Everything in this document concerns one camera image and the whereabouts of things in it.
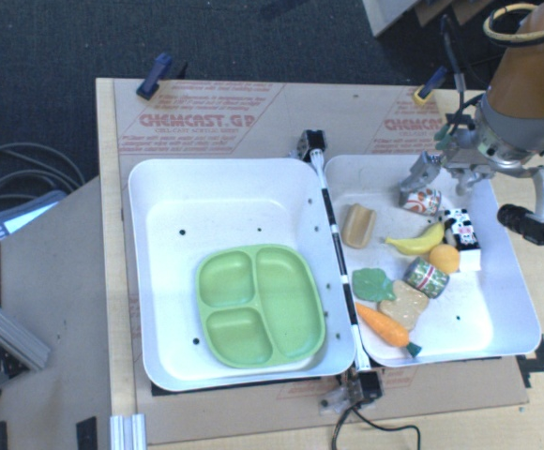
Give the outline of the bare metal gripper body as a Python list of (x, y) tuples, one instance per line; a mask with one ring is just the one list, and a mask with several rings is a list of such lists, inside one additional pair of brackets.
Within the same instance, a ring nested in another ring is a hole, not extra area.
[(477, 118), (474, 128), (458, 127), (438, 138), (443, 166), (454, 172), (468, 171), (488, 177), (504, 173), (515, 177), (528, 174), (524, 165), (540, 153), (539, 140), (520, 119), (489, 123)]

